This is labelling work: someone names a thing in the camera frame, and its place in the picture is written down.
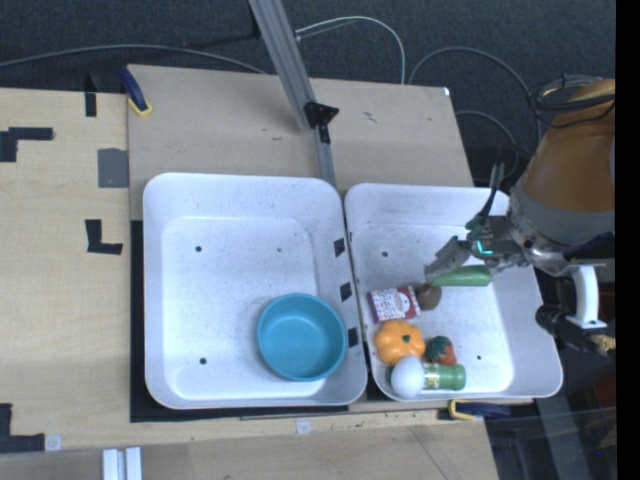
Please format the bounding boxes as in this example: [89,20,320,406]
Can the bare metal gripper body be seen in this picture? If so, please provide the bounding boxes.
[468,210,572,277]

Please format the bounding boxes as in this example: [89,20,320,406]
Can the green cucumber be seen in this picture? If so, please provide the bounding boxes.
[428,264,493,289]

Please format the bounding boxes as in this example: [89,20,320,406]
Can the brown kiwi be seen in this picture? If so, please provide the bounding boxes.
[415,282,444,313]

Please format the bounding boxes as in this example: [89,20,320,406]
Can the red and white carton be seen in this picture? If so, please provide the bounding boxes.
[366,285,423,325]

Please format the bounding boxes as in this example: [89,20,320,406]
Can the white plastic tray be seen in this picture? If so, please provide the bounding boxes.
[343,182,565,403]
[142,171,369,411]

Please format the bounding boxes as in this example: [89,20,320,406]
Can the red strawberry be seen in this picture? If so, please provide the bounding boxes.
[424,334,458,367]

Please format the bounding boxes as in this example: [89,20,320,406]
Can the orange pumpkin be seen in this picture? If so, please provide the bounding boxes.
[373,318,428,367]

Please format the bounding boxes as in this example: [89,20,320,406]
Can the green bottle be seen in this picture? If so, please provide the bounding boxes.
[422,362,468,392]

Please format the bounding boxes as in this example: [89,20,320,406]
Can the white egg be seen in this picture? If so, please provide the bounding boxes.
[389,353,427,400]

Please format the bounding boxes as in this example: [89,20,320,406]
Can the blue bowl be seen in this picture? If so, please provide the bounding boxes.
[256,292,348,383]

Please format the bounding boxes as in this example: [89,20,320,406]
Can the pale wood board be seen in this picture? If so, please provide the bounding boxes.
[127,62,534,422]

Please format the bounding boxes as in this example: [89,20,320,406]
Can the black cylinder on white bracket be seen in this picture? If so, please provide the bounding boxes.
[534,264,609,355]

